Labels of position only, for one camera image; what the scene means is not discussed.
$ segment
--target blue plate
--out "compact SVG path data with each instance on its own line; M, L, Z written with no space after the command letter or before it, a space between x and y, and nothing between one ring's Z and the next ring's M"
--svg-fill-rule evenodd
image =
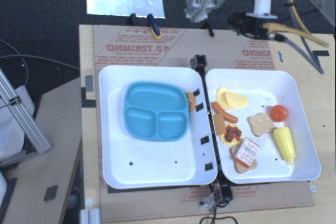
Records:
M178 87L139 81L127 89L124 121L135 137L153 141L176 141L188 129L189 110L185 93Z

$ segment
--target toy tomato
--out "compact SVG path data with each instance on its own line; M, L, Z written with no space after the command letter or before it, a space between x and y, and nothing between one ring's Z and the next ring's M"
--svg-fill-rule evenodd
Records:
M287 117L287 109L284 106L277 104L271 108L269 115L272 120L281 122Z

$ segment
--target black floor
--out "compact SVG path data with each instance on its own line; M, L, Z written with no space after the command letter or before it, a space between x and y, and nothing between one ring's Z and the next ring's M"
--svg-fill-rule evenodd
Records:
M214 29L228 29L232 12L253 10L254 0L228 0L213 11L209 22ZM291 25L285 0L273 0L272 13L279 22ZM302 20L312 33L334 34L335 28L308 0L296 0ZM200 28L184 17L185 0L163 0L166 19L159 26ZM78 26L80 24L125 25L125 17L94 16L86 13L86 0L0 0L0 39L21 54L52 58L79 67ZM0 42L0 57L13 51ZM79 76L79 71L42 60L26 59L27 89L34 103L41 95ZM18 58L0 59L0 67L14 87L25 83L26 71Z

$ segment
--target gray cable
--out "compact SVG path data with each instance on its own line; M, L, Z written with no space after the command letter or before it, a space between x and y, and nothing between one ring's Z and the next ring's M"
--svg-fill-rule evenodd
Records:
M20 52L17 51L17 49L15 49L11 44L7 43L6 41L0 39L0 42L4 45L6 45L7 47L9 47L11 50L13 50L15 53L17 53L18 55L20 55ZM29 80L29 70L28 70L28 66L26 63L26 60L24 58L21 57L21 60L23 62L23 65L26 69L26 81L25 81L25 86L27 86L28 80Z
M288 38L285 38L283 41L286 42L288 45L290 45L298 53L300 53L312 66L315 67L317 71L319 71L321 74L324 74L324 71L321 68L321 66L316 64L315 61L313 61L298 45L290 41Z
M38 60L43 60L43 61L48 61L48 62L57 63L58 65L66 66L66 67L73 68L73 69L76 69L76 70L80 70L78 67L69 65L69 64L67 64L67 63L60 62L60 61L56 61L56 60L52 60L52 59L45 58L45 57L35 56L35 55L26 55L26 54L19 54L19 55L5 55L5 56L1 56L0 59L12 58L12 57L21 57L21 58L22 58L22 57L25 57L25 58L38 59Z
M295 18L294 18L293 11L292 11L292 9L291 9L290 7L288 7L288 12L289 12L291 21L292 21L292 23L294 24L294 27L295 27L296 29L300 29L298 23L296 22L296 20L295 20ZM323 71L323 69L321 68L321 65L320 65L320 63L318 62L316 56L315 56L315 55L312 53L312 51L310 50L310 48L309 48L309 46L308 46L306 40L305 40L303 37L301 37L301 40L302 40L302 42L303 42L303 44L304 44L304 46L305 46L307 52L309 53L311 60L315 63L314 67L315 67L315 66L318 66L319 68L316 68L316 67L315 67L315 68L316 68L321 74L323 74L324 71Z

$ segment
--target hot dog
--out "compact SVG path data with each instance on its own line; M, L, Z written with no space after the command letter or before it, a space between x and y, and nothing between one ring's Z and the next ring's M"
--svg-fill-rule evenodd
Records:
M223 115L223 118L224 118L225 121L228 121L228 122L231 122L231 123L237 123L238 122L237 117L232 116L231 114L224 111L217 102L213 102L211 104L211 106L216 113L220 113L220 114Z

